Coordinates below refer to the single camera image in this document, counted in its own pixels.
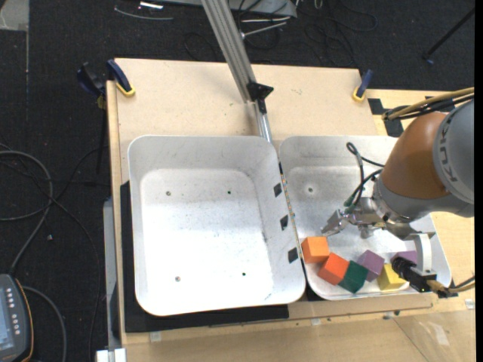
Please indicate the orange cube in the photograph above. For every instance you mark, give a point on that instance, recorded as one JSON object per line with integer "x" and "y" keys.
{"x": 315, "y": 249}
{"x": 333, "y": 269}

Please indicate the black cylinder on white bracket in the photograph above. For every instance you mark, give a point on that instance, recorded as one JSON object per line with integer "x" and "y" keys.
{"x": 413, "y": 273}

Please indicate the thin black and white rod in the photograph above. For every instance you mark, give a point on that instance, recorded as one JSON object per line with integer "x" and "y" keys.
{"x": 289, "y": 203}

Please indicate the green cube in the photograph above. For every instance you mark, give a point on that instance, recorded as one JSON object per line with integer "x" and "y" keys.
{"x": 354, "y": 277}

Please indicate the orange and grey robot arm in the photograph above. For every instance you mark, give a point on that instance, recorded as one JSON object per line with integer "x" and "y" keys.
{"x": 415, "y": 160}

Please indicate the purple cube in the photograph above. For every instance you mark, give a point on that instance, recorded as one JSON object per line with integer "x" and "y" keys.
{"x": 371, "y": 263}
{"x": 407, "y": 256}

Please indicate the yellow cube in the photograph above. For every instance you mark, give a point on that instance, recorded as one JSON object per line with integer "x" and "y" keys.
{"x": 390, "y": 279}

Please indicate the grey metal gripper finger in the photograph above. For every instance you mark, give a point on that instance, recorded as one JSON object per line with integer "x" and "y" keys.
{"x": 333, "y": 223}
{"x": 367, "y": 231}

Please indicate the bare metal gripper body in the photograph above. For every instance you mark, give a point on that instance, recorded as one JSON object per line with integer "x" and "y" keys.
{"x": 365, "y": 211}

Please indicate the pale wood board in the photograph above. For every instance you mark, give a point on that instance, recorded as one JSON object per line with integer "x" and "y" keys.
{"x": 181, "y": 100}

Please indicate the white plastic tray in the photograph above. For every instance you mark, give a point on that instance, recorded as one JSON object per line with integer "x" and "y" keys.
{"x": 203, "y": 232}
{"x": 324, "y": 172}

